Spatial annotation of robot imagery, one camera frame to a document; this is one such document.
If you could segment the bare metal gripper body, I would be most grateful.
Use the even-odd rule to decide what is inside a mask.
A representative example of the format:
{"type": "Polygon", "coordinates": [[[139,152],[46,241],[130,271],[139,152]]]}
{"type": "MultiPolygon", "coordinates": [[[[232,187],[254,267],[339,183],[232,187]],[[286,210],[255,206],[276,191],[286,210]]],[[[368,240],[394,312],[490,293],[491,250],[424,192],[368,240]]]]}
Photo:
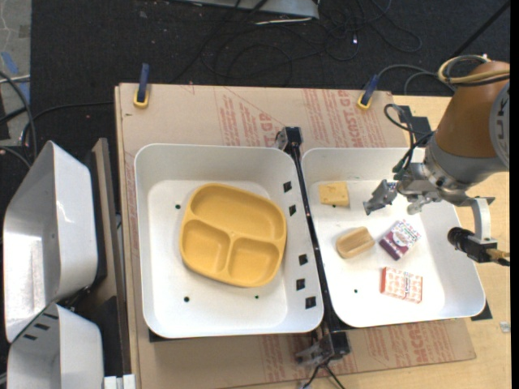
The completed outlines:
{"type": "Polygon", "coordinates": [[[470,199],[470,186],[446,174],[436,163],[412,163],[397,183],[397,192],[410,195],[437,195],[440,201],[462,206],[470,199]]]}

